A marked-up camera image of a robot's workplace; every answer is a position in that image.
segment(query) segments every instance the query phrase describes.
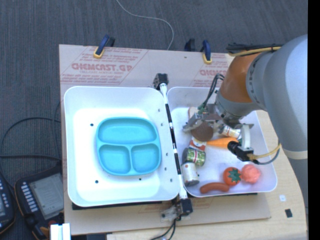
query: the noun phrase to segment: table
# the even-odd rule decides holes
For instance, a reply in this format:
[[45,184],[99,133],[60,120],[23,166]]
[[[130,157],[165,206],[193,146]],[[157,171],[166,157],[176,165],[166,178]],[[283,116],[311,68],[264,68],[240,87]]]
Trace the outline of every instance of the table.
[[[65,222],[70,223],[73,235],[112,232],[107,234],[108,240],[151,239],[163,234],[169,224],[162,226],[152,222],[150,216],[139,217],[133,212],[130,216],[132,221],[136,220],[135,224],[119,226],[126,223],[113,211],[125,213],[126,209],[123,207],[104,212],[99,209],[71,209],[67,190],[64,93],[67,89],[79,85],[150,87],[157,73],[167,73],[170,86],[209,87],[216,73],[226,73],[233,58],[224,53],[212,53],[212,64],[207,65],[200,52],[107,47],[104,57],[99,60],[93,58],[94,50],[94,46],[59,46]],[[278,139],[269,116],[264,111],[258,111],[257,115],[267,147],[273,150]],[[248,202],[256,201],[252,204],[237,196],[215,198],[213,203],[216,206],[233,207],[233,212],[226,215],[223,214],[223,209],[213,210],[214,218],[208,222],[177,224],[173,239],[307,239],[302,193],[283,151],[273,165],[278,178],[275,190],[259,194],[257,198],[248,197]],[[210,216],[208,210],[203,210],[203,214]],[[109,225],[108,221],[104,221],[107,215],[114,216],[113,225],[111,221]]]

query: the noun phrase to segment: white cable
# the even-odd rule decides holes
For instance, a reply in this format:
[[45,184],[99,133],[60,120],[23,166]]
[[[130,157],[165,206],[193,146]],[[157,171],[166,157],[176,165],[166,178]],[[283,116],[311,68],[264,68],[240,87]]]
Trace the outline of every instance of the white cable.
[[150,20],[158,20],[158,21],[162,21],[164,23],[166,23],[170,29],[171,29],[171,32],[172,32],[172,39],[171,39],[171,42],[167,48],[167,50],[169,50],[169,48],[171,47],[173,41],[174,41],[174,36],[175,36],[175,33],[174,33],[174,29],[173,27],[169,24],[169,22],[167,22],[166,20],[162,19],[162,18],[156,18],[156,17],[149,17],[149,16],[141,16],[141,15],[137,15],[137,14],[133,14],[131,13],[130,11],[126,10],[123,5],[119,2],[119,0],[116,0],[116,2],[119,4],[119,6],[128,14],[130,14],[131,16],[134,16],[134,17],[139,17],[139,18],[144,18],[144,19],[150,19]]

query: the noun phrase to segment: gray carpet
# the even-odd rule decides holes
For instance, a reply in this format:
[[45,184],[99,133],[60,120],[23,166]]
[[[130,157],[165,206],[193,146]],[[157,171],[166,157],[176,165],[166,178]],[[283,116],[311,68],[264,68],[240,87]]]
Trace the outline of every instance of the gray carpet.
[[[56,163],[32,155],[61,156],[60,124],[50,120],[60,99],[59,44],[96,46],[108,33],[115,47],[183,51],[194,38],[197,51],[206,39],[225,53],[229,43],[284,44],[308,32],[308,0],[119,2],[166,20],[174,36],[164,21],[132,16],[116,0],[0,0],[0,155],[25,155],[0,159],[10,184]],[[35,238],[17,211],[0,239]]]

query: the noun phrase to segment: red tomato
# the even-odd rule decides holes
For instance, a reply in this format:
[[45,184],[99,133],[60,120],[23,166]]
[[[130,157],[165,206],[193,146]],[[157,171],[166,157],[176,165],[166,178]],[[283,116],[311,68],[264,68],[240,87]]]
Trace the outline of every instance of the red tomato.
[[223,172],[223,181],[229,186],[237,185],[242,179],[241,172],[235,167],[228,167]]

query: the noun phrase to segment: sausage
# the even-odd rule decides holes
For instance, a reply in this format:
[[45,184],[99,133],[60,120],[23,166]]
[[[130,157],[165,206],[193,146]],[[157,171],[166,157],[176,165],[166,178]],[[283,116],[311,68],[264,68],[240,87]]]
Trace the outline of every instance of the sausage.
[[200,187],[201,194],[208,193],[211,190],[219,190],[222,192],[228,192],[230,189],[230,186],[222,183],[222,182],[210,182],[208,184],[205,184]]

